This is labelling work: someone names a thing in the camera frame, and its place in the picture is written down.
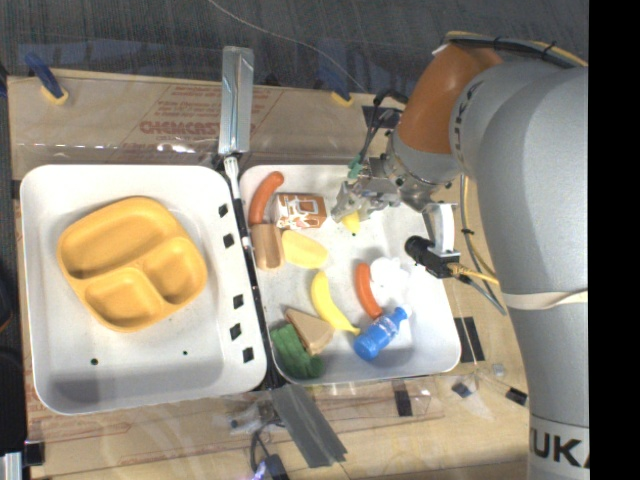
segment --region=orange hot dog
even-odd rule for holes
[[[264,209],[269,199],[277,188],[284,183],[284,176],[280,171],[270,173],[253,195],[251,206],[249,207],[249,226],[261,224],[264,219]]]
[[[382,308],[378,306],[371,292],[371,269],[368,263],[358,263],[355,270],[356,294],[360,304],[374,320],[382,316]]]

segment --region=black hole in bin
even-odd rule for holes
[[[242,334],[240,324],[236,324],[231,329],[229,329],[229,334],[231,334],[232,340],[235,340],[238,336],[240,336]]]
[[[245,348],[242,351],[242,358],[244,359],[245,363],[248,363],[249,361],[251,361],[253,359],[253,348],[251,347]]]
[[[228,249],[229,247],[231,247],[233,245],[233,235],[231,233],[229,233],[228,235],[224,235],[224,237],[222,237],[222,240],[224,241],[224,246]]]

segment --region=toy water bottle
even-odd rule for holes
[[[353,343],[353,348],[362,359],[371,361],[398,334],[400,322],[411,315],[408,306],[398,306],[392,314],[377,318]]]

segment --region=toy banana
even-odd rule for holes
[[[340,221],[344,224],[344,227],[351,231],[354,235],[360,231],[360,216],[358,215],[358,211],[356,210],[349,215],[345,215],[342,217]]]
[[[329,322],[336,329],[352,332],[356,336],[360,334],[360,329],[351,325],[333,302],[329,292],[329,280],[323,271],[318,272],[311,281],[311,301],[318,315],[325,322]]]

